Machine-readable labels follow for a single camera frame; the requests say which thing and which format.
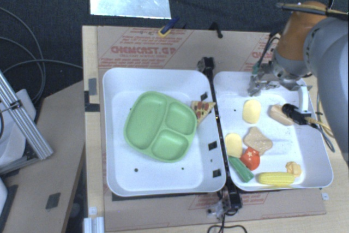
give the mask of yellow clip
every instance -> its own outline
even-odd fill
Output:
[[[158,35],[160,36],[160,37],[166,37],[169,33],[170,33],[170,31],[171,31],[171,29],[169,29],[168,31],[166,31],[164,34],[162,34],[161,33],[161,31],[164,29],[164,27],[165,26],[163,26],[161,29],[159,29],[159,31],[158,31]]]

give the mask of toy food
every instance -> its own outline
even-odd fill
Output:
[[[248,169],[253,171],[260,165],[260,153],[255,149],[248,147],[245,153],[240,157],[240,160]]]
[[[160,92],[142,93],[124,126],[125,141],[135,150],[163,162],[181,160],[194,139],[197,120],[182,102]]]
[[[296,178],[299,177],[302,173],[300,165],[294,161],[287,162],[285,167],[286,167],[287,173],[292,174]]]
[[[257,176],[257,181],[262,184],[283,187],[294,182],[294,176],[287,172],[265,172]]]
[[[273,142],[265,137],[257,127],[251,127],[244,138],[245,145],[259,151],[260,156],[273,146]]]
[[[214,107],[215,102],[205,102],[205,101],[192,101],[191,108],[196,114],[197,124],[201,123],[203,119],[211,112]]]
[[[270,108],[269,115],[271,118],[275,119],[277,122],[282,123],[285,126],[291,126],[294,124],[293,120],[289,117],[287,117],[283,112],[282,112],[282,106],[281,105],[273,105]]]
[[[240,176],[241,180],[244,182],[249,182],[253,179],[254,175],[252,172],[241,162],[239,158],[228,157],[228,161],[231,166],[236,170],[237,174]]]
[[[225,136],[228,156],[239,158],[242,155],[242,140],[239,134],[229,133]]]
[[[242,111],[242,118],[248,123],[257,123],[260,118],[261,103],[255,99],[245,102]]]

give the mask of red tomato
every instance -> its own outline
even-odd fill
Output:
[[[248,169],[253,171],[260,165],[260,153],[255,149],[248,147],[245,153],[240,157],[240,160]]]

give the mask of yellow corn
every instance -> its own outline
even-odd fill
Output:
[[[265,172],[257,176],[257,180],[262,184],[271,184],[273,186],[287,186],[294,182],[294,176],[287,172]]]

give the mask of green divided plate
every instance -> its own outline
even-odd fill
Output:
[[[190,107],[149,91],[140,95],[131,108],[124,137],[139,152],[164,162],[176,162],[187,153],[196,126],[197,118]]]

